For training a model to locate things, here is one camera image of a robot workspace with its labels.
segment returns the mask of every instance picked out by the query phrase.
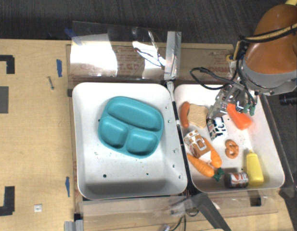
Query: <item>yellow bottle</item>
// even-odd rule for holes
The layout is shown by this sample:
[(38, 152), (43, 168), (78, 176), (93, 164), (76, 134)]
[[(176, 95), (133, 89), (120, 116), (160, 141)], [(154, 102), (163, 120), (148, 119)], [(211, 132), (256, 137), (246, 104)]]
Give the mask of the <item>yellow bottle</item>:
[(246, 173), (250, 186), (259, 186), (264, 183), (264, 176), (259, 164), (258, 155), (251, 150), (246, 156)]

